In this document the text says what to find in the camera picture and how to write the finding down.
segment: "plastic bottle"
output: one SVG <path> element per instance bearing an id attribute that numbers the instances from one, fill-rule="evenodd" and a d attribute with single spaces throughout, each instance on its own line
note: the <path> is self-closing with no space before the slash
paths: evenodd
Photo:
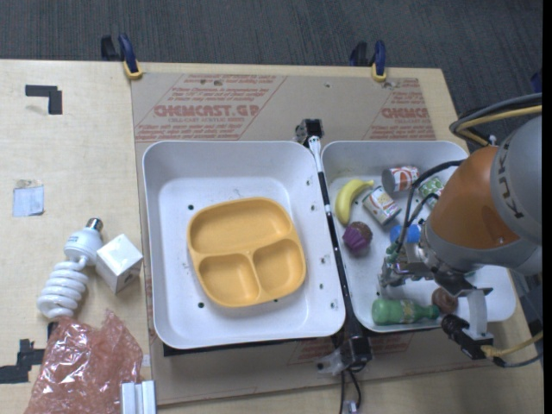
<path id="1" fill-rule="evenodd" d="M 438 317 L 439 307 L 418 305 L 411 299 L 377 298 L 372 304 L 372 319 L 376 325 L 414 323 L 420 319 L 437 319 Z"/>

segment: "pink plastic wrap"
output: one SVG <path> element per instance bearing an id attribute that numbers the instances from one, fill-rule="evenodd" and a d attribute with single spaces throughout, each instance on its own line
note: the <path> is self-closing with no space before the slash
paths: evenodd
<path id="1" fill-rule="evenodd" d="M 24 414 L 118 414 L 122 382 L 139 382 L 143 353 L 122 321 L 101 329 L 62 317 L 48 339 Z"/>

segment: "blue clamp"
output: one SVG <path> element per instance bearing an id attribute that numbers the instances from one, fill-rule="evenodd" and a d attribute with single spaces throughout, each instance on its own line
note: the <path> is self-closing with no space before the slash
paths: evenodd
<path id="1" fill-rule="evenodd" d="M 382 40 L 377 40 L 373 56 L 367 60 L 367 44 L 361 41 L 350 54 L 348 63 L 350 66 L 372 67 L 372 78 L 382 83 L 386 81 L 386 45 Z"/>
<path id="2" fill-rule="evenodd" d="M 132 48 L 132 43 L 126 34 L 119 34 L 119 47 L 121 53 L 117 53 L 113 46 L 111 35 L 102 37 L 102 60 L 106 61 L 122 61 L 127 77 L 130 79 L 138 79 L 142 76 L 143 71 L 140 63 L 136 59 L 135 51 Z"/>

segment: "soda can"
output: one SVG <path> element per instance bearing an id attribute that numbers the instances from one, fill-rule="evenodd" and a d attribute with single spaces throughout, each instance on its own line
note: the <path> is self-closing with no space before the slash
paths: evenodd
<path id="1" fill-rule="evenodd" d="M 412 183 L 420 177 L 420 172 L 414 166 L 401 166 L 386 169 L 381 174 L 381 184 L 387 193 L 408 191 Z"/>
<path id="2" fill-rule="evenodd" d="M 440 197 L 443 188 L 444 184 L 442 183 L 442 181 L 439 179 L 439 177 L 434 176 L 433 178 L 430 178 L 427 181 L 423 182 L 417 190 L 422 198 L 427 197 L 431 193 L 435 193 L 438 197 Z M 426 204 L 431 209 L 433 209 L 433 207 L 435 207 L 435 204 L 437 204 L 437 200 L 435 198 L 430 198 L 428 199 Z"/>
<path id="3" fill-rule="evenodd" d="M 389 223 L 402 210 L 381 185 L 372 189 L 362 199 L 362 205 L 381 225 Z"/>

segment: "yellow banana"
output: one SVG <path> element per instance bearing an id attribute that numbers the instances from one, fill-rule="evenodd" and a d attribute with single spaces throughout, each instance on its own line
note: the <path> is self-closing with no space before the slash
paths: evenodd
<path id="1" fill-rule="evenodd" d="M 339 192 L 337 192 L 335 213 L 341 224 L 348 224 L 351 217 L 351 204 L 354 199 L 358 197 L 362 191 L 372 186 L 372 179 L 369 181 L 351 179 L 339 190 Z"/>

